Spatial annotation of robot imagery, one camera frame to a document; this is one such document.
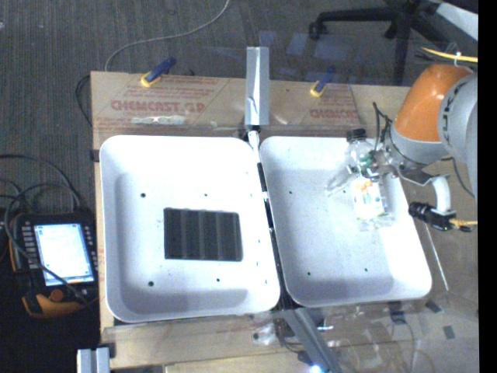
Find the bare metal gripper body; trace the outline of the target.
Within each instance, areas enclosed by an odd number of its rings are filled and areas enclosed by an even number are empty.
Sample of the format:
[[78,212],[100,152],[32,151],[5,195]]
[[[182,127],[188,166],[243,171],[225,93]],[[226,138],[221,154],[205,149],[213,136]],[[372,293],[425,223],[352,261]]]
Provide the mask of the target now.
[[387,160],[383,150],[375,150],[370,146],[359,147],[359,174],[371,180],[379,180],[390,175],[399,177],[398,168]]

